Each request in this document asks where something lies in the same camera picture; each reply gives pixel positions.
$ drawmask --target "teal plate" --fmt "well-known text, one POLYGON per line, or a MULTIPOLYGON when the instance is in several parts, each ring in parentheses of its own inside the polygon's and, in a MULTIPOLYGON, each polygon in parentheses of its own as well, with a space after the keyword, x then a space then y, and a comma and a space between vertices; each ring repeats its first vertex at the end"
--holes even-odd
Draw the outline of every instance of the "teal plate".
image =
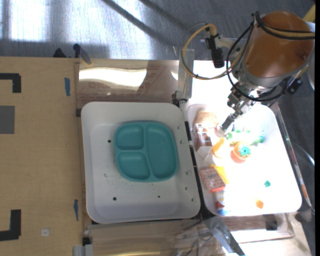
POLYGON ((123 124, 114 134, 113 145, 117 168, 130 181, 164 181, 178 170, 174 136, 161 123, 137 121, 123 124))

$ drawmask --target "gray square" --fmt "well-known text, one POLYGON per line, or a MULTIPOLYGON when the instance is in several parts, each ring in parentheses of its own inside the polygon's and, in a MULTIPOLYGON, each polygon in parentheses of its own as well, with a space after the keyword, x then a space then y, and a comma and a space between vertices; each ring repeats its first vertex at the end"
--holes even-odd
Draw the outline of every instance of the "gray square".
POLYGON ((0 106, 0 134, 15 133, 15 106, 0 106))

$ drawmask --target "gray floor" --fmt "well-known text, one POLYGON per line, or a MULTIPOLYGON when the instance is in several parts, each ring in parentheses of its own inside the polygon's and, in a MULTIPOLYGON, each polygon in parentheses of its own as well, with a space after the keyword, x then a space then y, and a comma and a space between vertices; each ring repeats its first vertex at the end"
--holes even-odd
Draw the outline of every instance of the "gray floor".
MULTIPOLYGON (((177 60, 194 24, 214 23, 226 38, 238 38, 251 14, 276 10, 303 17, 313 0, 0 0, 0 56, 52 57, 61 48, 74 57, 80 44, 92 58, 177 60)), ((191 45, 197 60, 209 60, 200 40, 191 45)), ((279 99, 311 202, 315 206, 315 92, 307 73, 302 87, 279 99)), ((304 203, 301 212, 308 210, 304 203)), ((303 222, 315 255, 315 217, 303 222)))

